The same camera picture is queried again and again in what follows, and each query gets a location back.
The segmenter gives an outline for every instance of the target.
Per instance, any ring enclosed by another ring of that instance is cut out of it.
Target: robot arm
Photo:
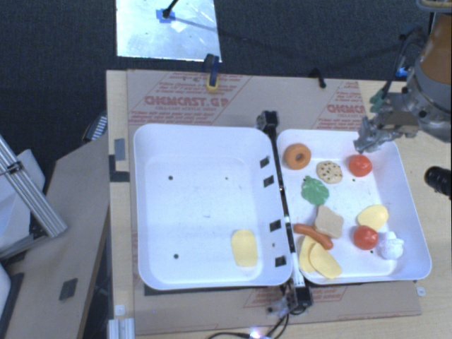
[[[371,99],[375,112],[363,118],[355,149],[372,152],[401,136],[412,138],[419,130],[451,142],[451,26],[452,0],[418,0],[424,11],[439,14],[422,53],[408,73],[401,93],[388,93],[391,81]],[[401,35],[395,69],[403,64],[406,47],[424,41],[422,32],[412,29]]]

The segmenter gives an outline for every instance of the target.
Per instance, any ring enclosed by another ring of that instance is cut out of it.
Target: cheese slice
[[[257,244],[251,230],[237,230],[231,237],[232,254],[238,266],[250,267],[257,264]]]
[[[312,266],[309,260],[309,254],[317,241],[310,236],[305,236],[303,238],[302,247],[299,251],[298,261],[299,268],[301,268],[305,273],[313,273],[316,269]]]
[[[322,245],[315,244],[309,253],[312,266],[328,279],[334,279],[342,273],[342,268]]]

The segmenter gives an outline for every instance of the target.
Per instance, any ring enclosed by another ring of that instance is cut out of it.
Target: black clip
[[[320,72],[319,68],[312,69],[311,73],[309,73],[308,75],[308,78],[318,78],[320,88],[326,88],[325,80],[323,79],[322,73]]]
[[[7,174],[7,173],[13,174],[13,173],[19,172],[20,170],[23,170],[23,164],[21,161],[17,161],[17,162],[14,162],[13,164],[9,165],[6,168],[6,171],[0,172],[0,176],[3,176],[4,174]]]
[[[268,134],[269,131],[274,131],[276,134],[278,124],[279,118],[276,111],[263,111],[256,119],[256,128],[265,134]]]

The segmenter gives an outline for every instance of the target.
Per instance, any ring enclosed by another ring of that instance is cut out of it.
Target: donut
[[[311,160],[311,151],[304,144],[289,145],[284,152],[284,161],[293,170],[305,168]]]

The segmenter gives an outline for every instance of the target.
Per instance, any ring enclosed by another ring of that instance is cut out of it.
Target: cookie
[[[342,170],[334,162],[323,161],[317,164],[317,175],[327,184],[337,184],[342,181]]]

